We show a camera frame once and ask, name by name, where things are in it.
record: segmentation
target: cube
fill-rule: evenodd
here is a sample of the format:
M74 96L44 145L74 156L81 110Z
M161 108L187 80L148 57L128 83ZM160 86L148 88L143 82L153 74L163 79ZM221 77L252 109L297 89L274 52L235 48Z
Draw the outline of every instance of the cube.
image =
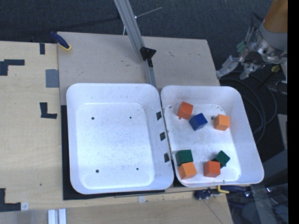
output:
M229 116L218 114L214 119L214 128L222 131L226 131L230 125Z
M177 164L180 166L182 163L193 162L193 157L190 149L180 150L176 153Z
M204 164L205 177L217 177L221 173L220 163L216 161L208 161Z
M178 167L178 173L183 180L194 177L197 171L193 162L186 162Z
M183 101L178 108L177 116L183 119L189 119L193 110L193 105Z
M226 166L227 162L230 160L230 157L227 156L225 152L222 150L216 155L216 157L213 159L213 161L217 161L220 163L221 168Z
M189 120L190 125L192 126L193 130L199 130L203 128L207 124L207 120L203 113L194 115L190 120Z

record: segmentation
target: dark green block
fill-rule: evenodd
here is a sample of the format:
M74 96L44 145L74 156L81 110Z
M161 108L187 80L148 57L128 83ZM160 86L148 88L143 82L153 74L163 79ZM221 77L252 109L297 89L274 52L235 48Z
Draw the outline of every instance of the dark green block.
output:
M177 159L178 166L180 166L182 163L193 162L191 150L188 149L188 150L178 151L176 153L176 159Z
M230 160L230 157L228 157L227 154L221 150L212 161L219 162L220 168L222 168L222 167L226 166L226 164L229 160Z

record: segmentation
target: blue cube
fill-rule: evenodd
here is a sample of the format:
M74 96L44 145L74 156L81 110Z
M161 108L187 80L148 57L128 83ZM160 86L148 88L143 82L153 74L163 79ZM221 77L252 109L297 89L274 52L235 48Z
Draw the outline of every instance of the blue cube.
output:
M203 128L207 124L207 120L205 116L200 113L197 115L194 115L190 120L189 120L190 125L192 126L193 130L199 130Z

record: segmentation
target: white tray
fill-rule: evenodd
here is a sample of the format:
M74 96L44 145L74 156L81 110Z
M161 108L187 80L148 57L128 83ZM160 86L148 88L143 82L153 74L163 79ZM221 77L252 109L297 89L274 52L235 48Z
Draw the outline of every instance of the white tray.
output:
M74 84L67 91L71 183L82 194L161 190L174 178L156 88Z
M166 86L161 101L175 171L178 180L187 187L204 187L225 184L252 184L263 179L263 166L252 136L242 98L231 87L218 86ZM185 101L194 105L192 115L203 113L208 123L194 131L189 120L176 116L179 105ZM230 128L214 129L212 118L218 114L230 116ZM178 173L175 154L179 150L192 151L197 174L182 180ZM203 165L220 151L230 160L216 178L203 176Z

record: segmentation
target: orange block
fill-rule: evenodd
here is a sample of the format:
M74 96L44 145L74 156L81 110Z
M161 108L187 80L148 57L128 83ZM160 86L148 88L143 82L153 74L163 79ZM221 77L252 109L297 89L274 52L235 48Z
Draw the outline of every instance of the orange block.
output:
M178 173L181 179L188 179L194 177L197 171L193 162L186 162L178 167Z
M208 161L204 164L205 177L217 177L220 174L220 163L216 161Z
M214 119L214 128L225 131L230 125L229 116L218 114Z
M178 108L177 116L183 119L189 119L192 114L193 105L183 101Z

